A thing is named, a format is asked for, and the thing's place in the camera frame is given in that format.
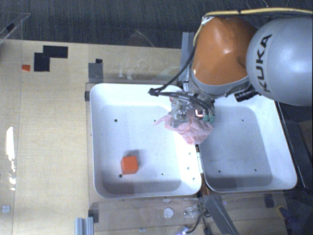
transparent plastic piece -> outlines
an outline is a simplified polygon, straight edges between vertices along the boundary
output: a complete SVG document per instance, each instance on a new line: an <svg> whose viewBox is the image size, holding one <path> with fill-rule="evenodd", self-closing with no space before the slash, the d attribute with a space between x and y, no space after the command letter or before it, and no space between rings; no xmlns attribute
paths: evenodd
<svg viewBox="0 0 313 235"><path fill-rule="evenodd" d="M0 11L0 234L12 234L22 88L22 24Z"/></svg>

dark gray carpet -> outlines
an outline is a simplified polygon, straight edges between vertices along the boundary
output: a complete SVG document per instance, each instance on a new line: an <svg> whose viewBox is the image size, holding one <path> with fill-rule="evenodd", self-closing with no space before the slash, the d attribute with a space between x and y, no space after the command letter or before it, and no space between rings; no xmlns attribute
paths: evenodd
<svg viewBox="0 0 313 235"><path fill-rule="evenodd" d="M265 0L286 6L288 0ZM249 0L251 7L264 7ZM313 0L289 7L312 9ZM181 33L195 31L205 12L247 8L246 0L0 0L0 11L30 12L24 38L115 45L180 47ZM256 27L268 18L250 17Z"/></svg>

wooden surface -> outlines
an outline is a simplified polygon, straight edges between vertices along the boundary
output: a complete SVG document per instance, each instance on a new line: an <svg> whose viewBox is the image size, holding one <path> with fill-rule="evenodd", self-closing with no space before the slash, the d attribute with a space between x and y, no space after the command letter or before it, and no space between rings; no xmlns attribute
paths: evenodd
<svg viewBox="0 0 313 235"><path fill-rule="evenodd" d="M50 72L33 72L34 53L42 52L43 45L68 46L68 58L51 58ZM22 63L31 65L32 71L22 72L13 234L72 235L75 218L86 218L89 209L84 100L88 62L102 58L104 70L114 77L122 75L135 79L129 76L142 75L151 78L151 74L155 77L160 73L175 73L180 50L158 49L156 53L151 48L31 41L24 41L22 48ZM277 196L277 202L284 203L282 195ZM275 208L265 207L262 195L258 201L230 201L227 210L243 235L287 234L284 221ZM117 218L113 222L118 226L123 220ZM207 222L214 234L219 234L212 218ZM169 224L96 234L171 235L178 226ZM193 234L202 235L203 224Z"/></svg>

orange block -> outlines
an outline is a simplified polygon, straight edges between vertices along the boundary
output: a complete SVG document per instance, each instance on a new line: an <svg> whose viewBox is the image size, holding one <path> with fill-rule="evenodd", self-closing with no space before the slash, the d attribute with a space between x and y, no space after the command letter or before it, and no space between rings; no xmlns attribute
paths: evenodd
<svg viewBox="0 0 313 235"><path fill-rule="evenodd" d="M135 174L138 171L138 162L136 156L123 157L121 161L122 174Z"/></svg>
<svg viewBox="0 0 313 235"><path fill-rule="evenodd" d="M30 71L30 65L22 65L22 70Z"/></svg>

pink towel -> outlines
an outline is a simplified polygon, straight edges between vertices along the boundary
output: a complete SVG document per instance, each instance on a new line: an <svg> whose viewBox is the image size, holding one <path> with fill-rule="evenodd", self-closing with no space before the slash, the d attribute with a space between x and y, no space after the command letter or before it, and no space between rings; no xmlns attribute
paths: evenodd
<svg viewBox="0 0 313 235"><path fill-rule="evenodd" d="M203 120L197 119L194 114L188 112L189 121L184 122L176 128L171 126L173 115L169 114L158 121L155 124L159 124L164 121L166 129L178 132L188 144L200 144L208 135L212 133L213 127Z"/></svg>

